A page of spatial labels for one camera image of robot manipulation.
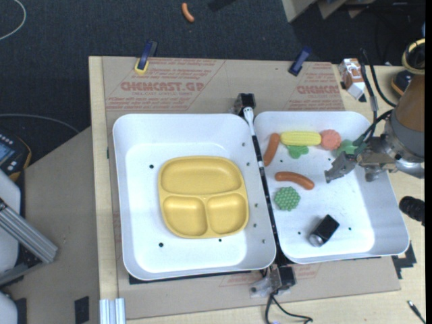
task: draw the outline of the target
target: black and silver object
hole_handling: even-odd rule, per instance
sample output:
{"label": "black and silver object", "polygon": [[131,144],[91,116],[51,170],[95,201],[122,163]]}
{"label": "black and silver object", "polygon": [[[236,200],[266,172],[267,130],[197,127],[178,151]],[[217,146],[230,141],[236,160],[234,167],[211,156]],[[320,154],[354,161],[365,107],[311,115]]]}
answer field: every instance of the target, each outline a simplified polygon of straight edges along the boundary
{"label": "black and silver object", "polygon": [[336,229],[339,227],[339,223],[330,215],[326,215],[315,229],[309,235],[309,242],[316,247],[324,245]]}
{"label": "black and silver object", "polygon": [[0,128],[0,170],[16,181],[31,158],[31,150],[21,138]]}

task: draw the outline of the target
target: small box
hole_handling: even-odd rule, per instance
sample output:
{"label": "small box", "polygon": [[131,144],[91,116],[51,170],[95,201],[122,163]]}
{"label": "small box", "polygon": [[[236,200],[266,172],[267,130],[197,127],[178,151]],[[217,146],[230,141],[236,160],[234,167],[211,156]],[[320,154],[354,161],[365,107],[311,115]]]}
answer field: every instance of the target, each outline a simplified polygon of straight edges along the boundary
{"label": "small box", "polygon": [[365,81],[363,80],[361,65],[358,60],[356,58],[344,59],[339,64],[339,73],[345,89],[356,100],[359,100],[365,91]]}

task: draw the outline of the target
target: wooden table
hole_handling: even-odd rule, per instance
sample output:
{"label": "wooden table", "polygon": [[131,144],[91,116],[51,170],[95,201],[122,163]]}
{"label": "wooden table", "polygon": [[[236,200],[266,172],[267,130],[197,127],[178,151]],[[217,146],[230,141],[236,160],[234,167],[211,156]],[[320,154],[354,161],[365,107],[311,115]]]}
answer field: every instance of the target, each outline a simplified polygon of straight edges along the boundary
{"label": "wooden table", "polygon": [[[339,74],[336,65],[333,66],[333,69],[338,78]],[[108,143],[102,57],[90,57],[89,70],[99,254],[99,291],[101,299],[113,300],[119,297],[119,292],[116,277],[109,161],[107,159]],[[393,95],[389,85],[390,79],[400,70],[402,70],[401,67],[376,67],[381,89],[389,98]],[[368,103],[359,103],[342,88],[340,88],[340,91],[347,111],[357,111],[371,121],[372,113]],[[380,111],[389,109],[380,97],[378,97],[378,101]],[[410,177],[401,172],[390,174],[390,178],[398,201],[408,195],[424,200],[424,180]],[[425,229],[419,222],[407,216],[404,216],[404,219],[412,240],[416,264],[414,264],[413,268],[403,269],[403,278],[400,280],[402,289],[400,291],[291,302],[285,305],[287,311],[308,315],[314,319],[314,323],[325,324],[420,323],[420,320],[410,310],[407,301],[413,301],[425,316]],[[128,323],[263,323],[263,318],[264,306],[248,306],[229,310],[137,319],[130,320]],[[279,321],[280,323],[296,323],[295,319],[287,317],[280,310],[277,310],[275,306],[270,310],[270,318],[271,321]]]}

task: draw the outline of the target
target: blue clamp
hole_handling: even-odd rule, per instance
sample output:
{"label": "blue clamp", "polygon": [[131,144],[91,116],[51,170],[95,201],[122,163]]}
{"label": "blue clamp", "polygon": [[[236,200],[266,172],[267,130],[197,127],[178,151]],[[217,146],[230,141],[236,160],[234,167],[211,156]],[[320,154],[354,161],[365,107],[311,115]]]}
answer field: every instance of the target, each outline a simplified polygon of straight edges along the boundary
{"label": "blue clamp", "polygon": [[307,46],[303,47],[300,54],[297,55],[295,62],[288,69],[288,72],[297,76],[300,73],[300,70],[302,69],[302,64],[306,61],[306,59],[311,53],[312,53],[312,49],[310,47]]}
{"label": "blue clamp", "polygon": [[157,42],[148,40],[142,52],[141,58],[137,60],[135,64],[135,72],[137,74],[143,75],[147,68],[149,67],[149,62],[147,59],[156,55]]}

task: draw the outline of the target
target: white tray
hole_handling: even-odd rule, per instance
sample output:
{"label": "white tray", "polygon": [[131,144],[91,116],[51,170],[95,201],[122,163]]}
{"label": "white tray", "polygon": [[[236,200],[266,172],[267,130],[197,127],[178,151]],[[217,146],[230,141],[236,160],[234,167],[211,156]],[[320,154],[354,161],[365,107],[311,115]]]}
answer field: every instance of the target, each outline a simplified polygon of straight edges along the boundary
{"label": "white tray", "polygon": [[[369,126],[367,119],[355,112],[264,112],[254,126],[264,155],[271,133],[285,131],[320,132],[334,129],[342,140],[356,140]],[[403,253],[409,244],[408,232],[388,174],[366,182],[363,168],[356,168],[342,178],[325,181],[324,171],[331,168],[335,153],[310,146],[299,159],[289,156],[279,144],[275,158],[265,174],[272,201],[277,235],[283,253],[295,263],[315,263],[339,259],[377,257]],[[305,190],[292,182],[277,182],[278,171],[294,171],[310,178],[315,187]],[[281,211],[274,203],[281,187],[293,187],[301,199],[297,208]],[[340,226],[321,247],[308,241],[308,235],[326,214]]]}
{"label": "white tray", "polygon": [[[142,280],[264,269],[276,247],[247,123],[232,114],[129,114],[113,127],[123,259]],[[249,220],[237,234],[188,239],[165,226],[157,177],[168,160],[220,156],[242,172]]]}

